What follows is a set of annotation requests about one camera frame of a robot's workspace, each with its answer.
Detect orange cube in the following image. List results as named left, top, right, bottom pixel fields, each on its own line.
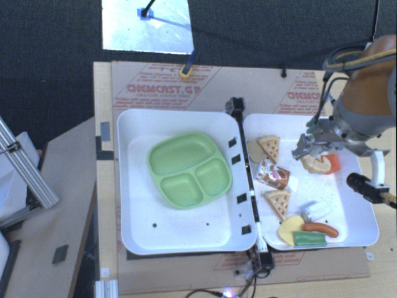
left=320, top=153, right=341, bottom=175

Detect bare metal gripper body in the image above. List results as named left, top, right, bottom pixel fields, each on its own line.
left=310, top=117, right=374, bottom=152

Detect beige toy croissant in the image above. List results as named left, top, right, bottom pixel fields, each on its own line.
left=300, top=153, right=332, bottom=176

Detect brown cardboard board red print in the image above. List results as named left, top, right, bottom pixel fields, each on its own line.
left=110, top=61, right=372, bottom=295

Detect green divided plate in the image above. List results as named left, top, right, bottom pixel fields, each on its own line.
left=146, top=131, right=233, bottom=211

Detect thin black and white rod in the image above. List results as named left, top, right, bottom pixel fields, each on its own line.
left=234, top=112, right=267, bottom=255

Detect brown and white carton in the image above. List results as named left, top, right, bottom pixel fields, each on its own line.
left=254, top=158, right=300, bottom=194

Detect white plastic tray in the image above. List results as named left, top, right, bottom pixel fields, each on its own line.
left=116, top=108, right=259, bottom=256
left=243, top=113, right=380, bottom=251

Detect orange toy sausage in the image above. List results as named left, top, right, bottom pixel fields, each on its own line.
left=301, top=222, right=340, bottom=239

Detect green toy pepper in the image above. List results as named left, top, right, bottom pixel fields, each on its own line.
left=292, top=230, right=328, bottom=247

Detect black cylinder on white bracket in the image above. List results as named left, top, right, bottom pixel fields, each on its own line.
left=346, top=149, right=392, bottom=204

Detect yellow toy cheese slice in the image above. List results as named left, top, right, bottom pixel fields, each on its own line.
left=277, top=214, right=306, bottom=246

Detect white plastic bottle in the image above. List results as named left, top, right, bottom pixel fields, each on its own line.
left=301, top=201, right=332, bottom=224

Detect toy pizza slice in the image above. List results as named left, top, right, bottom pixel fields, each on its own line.
left=264, top=189, right=292, bottom=222
left=256, top=135, right=281, bottom=165

